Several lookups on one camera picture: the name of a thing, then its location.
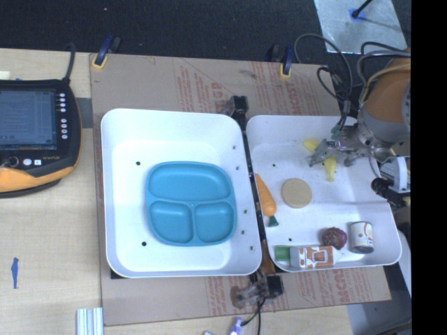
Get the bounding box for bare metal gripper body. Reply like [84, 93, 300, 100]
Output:
[332, 125, 391, 168]

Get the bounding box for yellow banana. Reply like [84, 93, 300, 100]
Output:
[302, 138, 339, 183]

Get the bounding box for tan round biscuit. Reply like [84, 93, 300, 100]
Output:
[280, 178, 314, 209]

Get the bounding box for white plastic tray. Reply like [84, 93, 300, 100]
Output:
[100, 107, 263, 279]
[245, 114, 403, 274]

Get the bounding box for orange carrot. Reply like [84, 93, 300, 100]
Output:
[254, 172, 280, 228]

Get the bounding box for thin black and white rod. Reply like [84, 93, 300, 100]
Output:
[239, 115, 270, 276]

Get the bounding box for purple grapes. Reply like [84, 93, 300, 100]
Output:
[321, 226, 349, 251]

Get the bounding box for white and orange can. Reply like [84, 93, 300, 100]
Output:
[349, 221, 375, 255]

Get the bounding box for white orange carton green cap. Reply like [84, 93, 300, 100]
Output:
[274, 244, 345, 270]

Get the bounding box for blue divided plate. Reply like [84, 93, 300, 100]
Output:
[145, 161, 235, 248]

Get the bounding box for brown cardboard board red print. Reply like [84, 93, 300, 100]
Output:
[89, 52, 393, 327]

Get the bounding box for black cylinder on white bracket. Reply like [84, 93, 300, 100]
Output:
[370, 155, 411, 207]

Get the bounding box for black block with thin wires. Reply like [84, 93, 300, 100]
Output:
[265, 274, 285, 298]
[231, 95, 249, 119]

